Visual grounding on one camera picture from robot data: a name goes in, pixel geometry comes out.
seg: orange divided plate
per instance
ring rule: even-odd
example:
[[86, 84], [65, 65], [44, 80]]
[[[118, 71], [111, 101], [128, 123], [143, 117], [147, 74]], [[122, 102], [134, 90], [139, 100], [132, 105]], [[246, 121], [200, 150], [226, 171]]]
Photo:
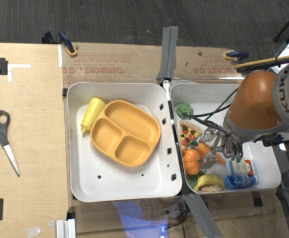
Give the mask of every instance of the orange divided plate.
[[154, 117], [123, 100], [107, 104], [90, 130], [91, 141], [99, 151], [128, 167], [142, 165], [160, 136]]

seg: toy banana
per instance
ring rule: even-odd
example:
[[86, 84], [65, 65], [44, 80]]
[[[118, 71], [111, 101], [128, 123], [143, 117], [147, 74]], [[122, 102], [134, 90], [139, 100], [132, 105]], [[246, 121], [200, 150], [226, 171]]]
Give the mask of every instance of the toy banana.
[[216, 174], [205, 174], [198, 178], [197, 186], [194, 190], [198, 190], [200, 187], [207, 185], [219, 185], [222, 188], [225, 188], [224, 180]]

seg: yellow bottle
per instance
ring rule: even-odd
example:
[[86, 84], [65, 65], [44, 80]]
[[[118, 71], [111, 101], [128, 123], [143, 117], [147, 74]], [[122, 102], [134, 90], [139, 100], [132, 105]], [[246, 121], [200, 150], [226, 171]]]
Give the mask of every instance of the yellow bottle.
[[84, 118], [80, 124], [81, 132], [84, 134], [85, 131], [90, 131], [94, 121], [100, 114], [101, 110], [104, 109], [105, 103], [98, 98], [92, 98], [88, 104]]

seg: black scissor handle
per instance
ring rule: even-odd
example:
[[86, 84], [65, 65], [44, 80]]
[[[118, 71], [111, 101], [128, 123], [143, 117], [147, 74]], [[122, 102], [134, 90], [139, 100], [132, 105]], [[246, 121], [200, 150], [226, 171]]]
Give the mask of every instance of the black scissor handle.
[[6, 121], [5, 122], [0, 122], [0, 132], [4, 135], [7, 136], [7, 127], [10, 123], [10, 115], [8, 112], [0, 110], [0, 117], [4, 116], [6, 117]]

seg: clamp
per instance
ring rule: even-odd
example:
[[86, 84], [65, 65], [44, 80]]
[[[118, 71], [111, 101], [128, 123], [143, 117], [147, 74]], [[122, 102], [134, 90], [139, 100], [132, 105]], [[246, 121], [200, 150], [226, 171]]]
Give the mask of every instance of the clamp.
[[[72, 45], [70, 39], [67, 37], [66, 33], [64, 31], [59, 31], [58, 36], [60, 38], [60, 43], [64, 42], [66, 52], [71, 57], [76, 56], [77, 55], [77, 49], [75, 49], [73, 47], [73, 45]], [[57, 42], [54, 40], [50, 31], [45, 32], [44, 36], [42, 37], [42, 43], [43, 44], [57, 44]]]
[[60, 38], [60, 42], [64, 42], [66, 52], [71, 57], [74, 57], [75, 55], [77, 55], [77, 49], [75, 49], [73, 47], [73, 45], [72, 45], [70, 39], [67, 37], [66, 33], [64, 31], [59, 31], [58, 36]]
[[223, 57], [225, 60], [235, 60], [235, 58], [237, 59], [237, 61], [241, 61], [244, 58], [248, 58], [249, 57], [249, 53], [246, 51], [232, 51], [232, 52], [224, 52], [223, 53]]

